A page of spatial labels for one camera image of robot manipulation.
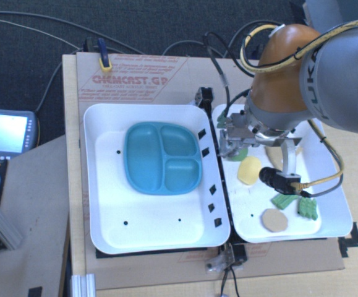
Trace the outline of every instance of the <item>screen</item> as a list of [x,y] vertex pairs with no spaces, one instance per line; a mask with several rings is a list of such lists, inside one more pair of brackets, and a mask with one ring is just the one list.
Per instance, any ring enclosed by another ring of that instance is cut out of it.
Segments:
[[0,151],[21,153],[28,118],[0,114]]

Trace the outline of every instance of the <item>blue clamp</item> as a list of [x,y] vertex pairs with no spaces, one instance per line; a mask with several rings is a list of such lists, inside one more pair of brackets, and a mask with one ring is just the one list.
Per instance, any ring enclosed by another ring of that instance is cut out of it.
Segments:
[[98,47],[100,52],[100,59],[99,64],[102,68],[103,72],[109,72],[113,68],[113,65],[111,64],[111,61],[109,59],[109,54],[107,52],[106,43],[104,42],[104,39],[99,38],[98,39]]

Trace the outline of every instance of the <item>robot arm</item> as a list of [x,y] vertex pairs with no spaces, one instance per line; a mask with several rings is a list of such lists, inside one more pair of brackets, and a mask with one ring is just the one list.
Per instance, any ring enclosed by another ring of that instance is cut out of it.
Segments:
[[[283,153],[290,154],[282,142],[300,122],[312,118],[358,133],[358,21],[322,35],[305,25],[277,27],[258,66],[246,60],[244,47],[241,61],[255,73],[254,82],[244,109],[227,116],[220,132],[222,157],[259,145],[280,145]],[[288,178],[290,173],[263,170],[260,178],[271,186],[276,174]],[[276,190],[295,192],[283,187]]]

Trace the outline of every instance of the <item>white tray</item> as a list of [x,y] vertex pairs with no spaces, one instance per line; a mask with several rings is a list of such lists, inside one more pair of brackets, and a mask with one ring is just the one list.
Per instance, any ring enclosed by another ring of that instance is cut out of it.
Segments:
[[[225,105],[217,106],[213,110],[213,123],[217,125],[217,117],[225,109]],[[229,112],[240,112],[243,105],[233,105]],[[335,164],[326,147],[319,142],[318,137],[307,122],[296,127],[295,134],[290,137],[302,137],[299,147],[302,151],[297,156],[296,173],[301,175],[301,181],[309,182],[336,173]],[[249,148],[248,155],[259,158],[262,166],[273,167],[263,146]],[[268,231],[262,224],[261,216],[266,209],[276,208],[271,199],[278,193],[260,180],[254,185],[247,186],[237,178],[239,161],[223,159],[224,175],[231,204],[232,219],[237,234],[251,243],[284,241],[293,239],[311,239],[345,236],[352,230],[352,216],[341,187],[316,197],[318,219],[313,221],[297,213],[295,200],[283,213],[288,218],[288,228],[281,232]],[[308,189],[316,193],[328,189],[337,183],[334,179],[328,183],[316,185]]]
[[[224,244],[228,214],[208,118],[191,105],[96,104],[84,114],[93,244],[107,254],[205,248]],[[140,122],[188,128],[198,138],[202,179],[188,194],[147,195],[135,191],[124,169],[127,130]]]

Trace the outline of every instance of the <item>blue divided plate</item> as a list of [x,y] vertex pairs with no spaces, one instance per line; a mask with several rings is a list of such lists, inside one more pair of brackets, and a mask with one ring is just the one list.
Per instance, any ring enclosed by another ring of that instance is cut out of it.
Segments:
[[129,128],[124,163],[130,185],[145,194],[185,194],[202,177],[198,142],[193,133],[176,124],[143,122]]

